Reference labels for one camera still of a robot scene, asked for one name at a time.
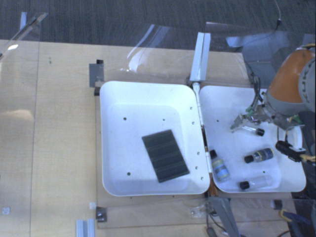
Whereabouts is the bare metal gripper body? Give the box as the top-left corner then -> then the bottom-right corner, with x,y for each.
251,104 -> 305,131

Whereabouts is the small clear bottle black cap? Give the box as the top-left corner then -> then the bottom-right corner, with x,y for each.
240,124 -> 266,137

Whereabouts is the white plastic tray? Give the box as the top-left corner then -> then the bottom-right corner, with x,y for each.
99,80 -> 211,197
198,84 -> 307,194

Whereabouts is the clear bottle dark label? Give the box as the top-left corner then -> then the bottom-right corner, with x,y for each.
243,147 -> 275,164

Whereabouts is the clear bottle blue yellow label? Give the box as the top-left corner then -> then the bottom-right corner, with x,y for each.
209,149 -> 231,183

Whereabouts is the large clear bottle black cap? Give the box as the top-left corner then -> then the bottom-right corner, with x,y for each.
238,174 -> 274,191

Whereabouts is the dark green flat packet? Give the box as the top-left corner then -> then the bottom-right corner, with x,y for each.
141,129 -> 191,184

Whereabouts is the black cylinder on white bracket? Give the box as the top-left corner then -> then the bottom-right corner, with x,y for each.
275,125 -> 307,163

